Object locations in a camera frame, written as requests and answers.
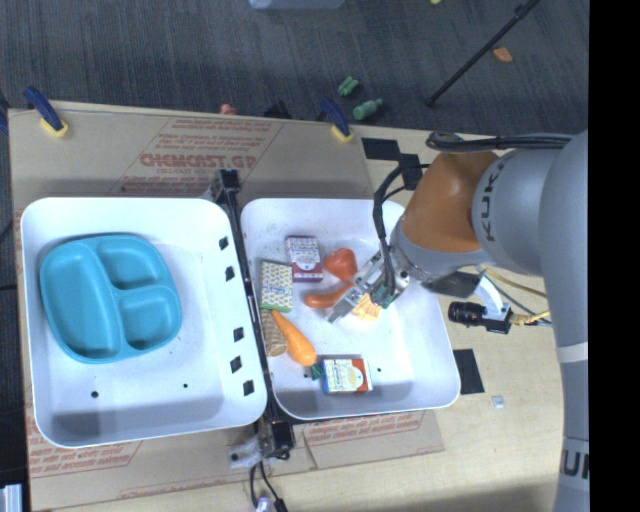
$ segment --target blue divided plate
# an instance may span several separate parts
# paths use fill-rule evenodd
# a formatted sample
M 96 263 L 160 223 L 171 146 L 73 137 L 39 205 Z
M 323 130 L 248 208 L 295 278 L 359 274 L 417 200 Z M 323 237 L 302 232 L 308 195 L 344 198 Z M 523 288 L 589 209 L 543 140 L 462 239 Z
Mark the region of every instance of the blue divided plate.
M 77 239 L 52 249 L 40 292 L 62 349 L 109 363 L 162 347 L 182 325 L 180 299 L 162 255 L 134 235 Z

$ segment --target cardboard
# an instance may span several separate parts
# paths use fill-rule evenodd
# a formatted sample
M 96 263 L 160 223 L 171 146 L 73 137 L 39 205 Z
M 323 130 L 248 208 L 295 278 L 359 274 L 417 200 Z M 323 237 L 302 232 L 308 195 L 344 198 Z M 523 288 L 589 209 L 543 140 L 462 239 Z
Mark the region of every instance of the cardboard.
M 238 169 L 242 204 L 257 197 L 370 198 L 361 145 L 338 141 L 328 123 L 52 102 L 69 125 L 62 139 L 35 111 L 11 110 L 14 235 L 31 202 L 49 196 L 199 197 L 215 169 Z M 64 449 L 33 415 L 22 269 L 18 265 L 31 507 L 34 511 L 197 489 L 248 479 L 229 469 L 226 448 L 252 427 Z M 291 458 L 272 474 L 442 451 L 433 411 L 297 425 Z

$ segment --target table surface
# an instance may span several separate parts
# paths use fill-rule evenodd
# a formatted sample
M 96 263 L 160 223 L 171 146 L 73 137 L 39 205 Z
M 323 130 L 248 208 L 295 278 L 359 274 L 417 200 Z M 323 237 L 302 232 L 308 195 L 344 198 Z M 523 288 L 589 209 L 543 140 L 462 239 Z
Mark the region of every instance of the table surface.
M 358 136 L 391 138 L 404 153 L 430 162 L 427 131 L 356 126 Z M 393 162 L 367 161 L 374 189 Z M 394 196 L 406 204 L 410 193 Z M 519 284 L 543 290 L 541 278 L 499 270 Z M 505 289 L 534 311 L 546 301 Z M 450 299 L 439 298 L 446 319 Z M 484 393 L 461 395 L 436 410 L 445 450 L 429 455 L 273 477 L 272 486 L 296 512 L 325 510 L 538 512 L 551 509 L 562 446 L 562 387 L 553 331 L 514 327 L 508 335 L 446 321 L 452 348 L 472 349 Z M 494 397 L 504 401 L 496 407 Z M 263 489 L 258 482 L 258 489 Z M 248 482 L 93 505 L 67 511 L 251 511 Z

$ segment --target plastic tray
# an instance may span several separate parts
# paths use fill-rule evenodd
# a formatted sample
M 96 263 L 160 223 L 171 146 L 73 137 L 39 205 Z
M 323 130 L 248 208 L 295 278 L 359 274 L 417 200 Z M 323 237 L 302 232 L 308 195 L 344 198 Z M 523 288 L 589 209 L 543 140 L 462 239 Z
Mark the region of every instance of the plastic tray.
M 40 291 L 56 340 L 85 363 L 144 355 L 173 340 L 182 325 L 171 272 L 139 236 L 59 245 L 42 262 Z
M 287 236 L 318 240 L 324 258 L 349 247 L 361 266 L 377 250 L 370 200 L 257 199 L 242 211 L 241 224 L 255 289 L 259 261 L 287 261 Z M 384 204 L 388 234 L 404 209 Z M 319 380 L 288 355 L 269 357 L 275 397 L 284 411 L 302 420 L 381 414 L 445 407 L 460 392 L 460 377 L 439 302 L 420 286 L 409 286 L 372 323 L 348 315 L 330 324 L 324 310 L 310 309 L 310 290 L 336 289 L 339 280 L 326 273 L 320 283 L 294 283 L 293 310 L 287 314 L 315 345 L 319 356 L 361 356 L 369 363 L 373 390 L 326 395 Z
M 182 325 L 144 356 L 86 364 L 56 341 L 38 274 L 54 247 L 109 234 L 158 250 Z M 262 366 L 221 208 L 202 199 L 47 198 L 25 209 L 21 236 L 34 413 L 49 441 L 76 448 L 243 426 L 262 415 Z

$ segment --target yellow clamp tip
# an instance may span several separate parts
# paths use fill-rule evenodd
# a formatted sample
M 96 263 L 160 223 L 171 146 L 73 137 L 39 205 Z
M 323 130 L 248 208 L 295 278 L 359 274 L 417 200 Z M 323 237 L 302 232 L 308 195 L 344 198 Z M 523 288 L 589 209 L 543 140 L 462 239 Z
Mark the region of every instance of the yellow clamp tip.
M 335 124 L 331 127 L 331 133 L 333 133 L 340 142 L 346 143 L 353 139 L 353 132 L 349 133 L 349 135 L 345 135 Z
M 56 139 L 61 139 L 69 131 L 69 125 L 62 119 L 60 120 L 60 122 L 62 123 L 62 128 L 60 128 L 59 130 L 54 130 L 53 126 L 47 123 L 44 118 L 40 119 L 40 126 L 42 126 L 47 131 L 47 133 L 49 133 L 49 135 L 55 137 Z

